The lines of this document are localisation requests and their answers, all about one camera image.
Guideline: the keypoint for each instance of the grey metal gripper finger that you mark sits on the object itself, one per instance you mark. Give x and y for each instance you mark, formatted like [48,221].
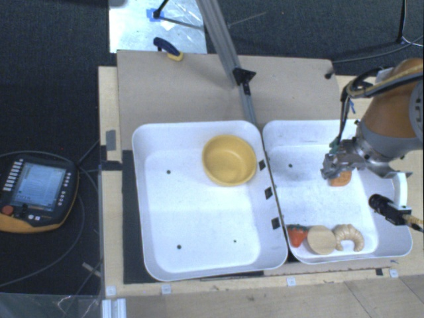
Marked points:
[326,173]

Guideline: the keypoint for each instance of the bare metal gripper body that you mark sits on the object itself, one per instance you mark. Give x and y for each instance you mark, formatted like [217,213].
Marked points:
[357,159]

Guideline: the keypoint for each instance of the orange round toy food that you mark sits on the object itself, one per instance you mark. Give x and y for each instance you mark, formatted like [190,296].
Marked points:
[342,179]

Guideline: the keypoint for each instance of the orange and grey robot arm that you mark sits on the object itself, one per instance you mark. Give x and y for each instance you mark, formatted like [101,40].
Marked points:
[391,111]

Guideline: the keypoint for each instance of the white plastic tray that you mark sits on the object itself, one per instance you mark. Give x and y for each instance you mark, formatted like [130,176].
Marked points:
[198,217]
[318,200]

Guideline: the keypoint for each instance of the beige toy croissant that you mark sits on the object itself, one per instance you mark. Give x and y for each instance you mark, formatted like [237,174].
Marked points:
[351,234]

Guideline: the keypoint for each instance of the beige round biscuit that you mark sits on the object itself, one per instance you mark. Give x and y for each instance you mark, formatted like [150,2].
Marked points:
[321,240]

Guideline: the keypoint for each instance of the red toy strawberry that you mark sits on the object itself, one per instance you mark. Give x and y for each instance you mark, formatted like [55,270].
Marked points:
[295,236]

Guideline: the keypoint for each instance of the yellow bowl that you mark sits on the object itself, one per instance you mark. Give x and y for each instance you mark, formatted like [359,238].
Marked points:
[229,161]

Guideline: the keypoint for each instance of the brown cardboard board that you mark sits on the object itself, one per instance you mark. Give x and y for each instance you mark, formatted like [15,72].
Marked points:
[185,88]

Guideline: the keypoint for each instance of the black cylinder on white bracket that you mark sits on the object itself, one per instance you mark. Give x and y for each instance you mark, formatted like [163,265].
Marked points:
[387,209]

